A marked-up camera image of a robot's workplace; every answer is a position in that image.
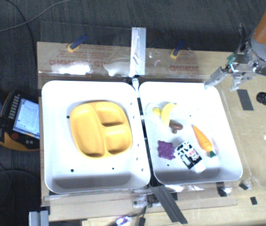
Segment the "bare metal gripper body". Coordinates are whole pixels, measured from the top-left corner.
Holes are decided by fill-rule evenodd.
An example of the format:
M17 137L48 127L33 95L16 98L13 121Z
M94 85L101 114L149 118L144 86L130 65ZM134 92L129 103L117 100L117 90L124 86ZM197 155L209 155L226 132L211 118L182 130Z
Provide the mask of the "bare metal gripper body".
M266 47L247 46L244 50L232 53L227 58L227 70L233 77L266 77Z

